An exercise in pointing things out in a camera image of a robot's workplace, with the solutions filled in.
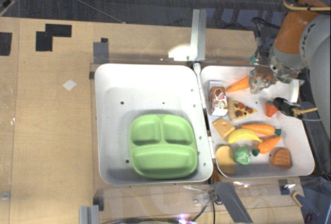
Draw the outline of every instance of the pizza slice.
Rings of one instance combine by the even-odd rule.
[[[232,100],[231,98],[229,98],[228,106],[228,116],[231,121],[248,117],[257,112],[254,108],[249,107],[242,102]]]

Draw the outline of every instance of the green plate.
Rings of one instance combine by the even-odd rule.
[[[137,117],[130,127],[130,157],[134,170],[143,177],[159,180],[186,177],[198,165],[192,126],[176,115]]]

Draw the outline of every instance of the wooden table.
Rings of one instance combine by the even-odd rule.
[[[72,36],[53,37],[53,52],[36,52],[36,32],[45,31],[46,23],[70,24]],[[14,132],[0,133],[0,143],[6,133],[14,134],[13,148],[9,141],[8,151],[0,154],[0,163],[11,165],[12,158],[12,170],[0,175],[11,184],[10,200],[0,201],[0,223],[78,223],[79,207],[91,206],[95,192],[89,79],[93,42],[108,38],[110,56],[161,59],[172,47],[190,42],[191,28],[0,18],[0,32],[13,33],[11,55],[0,57],[0,81],[16,86],[17,75],[16,105],[9,105],[16,109]],[[206,31],[207,58],[247,63],[255,49],[252,32]],[[63,87],[69,80],[77,84],[70,91]],[[8,186],[2,183],[0,191]],[[251,203],[248,212],[256,223],[301,223],[299,207],[289,196],[286,202],[280,197],[270,198],[271,204],[267,197],[243,202]],[[222,206],[217,219],[231,223]],[[211,222],[209,209],[199,223]]]

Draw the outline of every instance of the toy banana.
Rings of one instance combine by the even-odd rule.
[[[233,131],[229,135],[228,143],[232,144],[240,139],[252,139],[252,140],[257,140],[260,143],[262,142],[262,140],[257,136],[257,134],[253,130],[248,128],[239,128]]]

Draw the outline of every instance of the toy carrot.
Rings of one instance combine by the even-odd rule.
[[[273,101],[268,101],[265,103],[265,110],[268,117],[272,117],[278,111],[278,109],[273,104]]]
[[[247,124],[243,125],[242,128],[249,128],[255,133],[259,133],[266,136],[271,136],[272,134],[281,135],[281,129],[275,129],[269,124]]]
[[[227,89],[227,92],[235,92],[235,91],[240,91],[242,89],[249,88],[249,77],[245,77],[242,80],[236,82],[233,84],[230,88]]]
[[[270,139],[267,139],[258,145],[257,150],[252,150],[252,154],[257,156],[259,153],[266,154],[271,151],[277,143],[281,140],[281,136],[276,136]]]

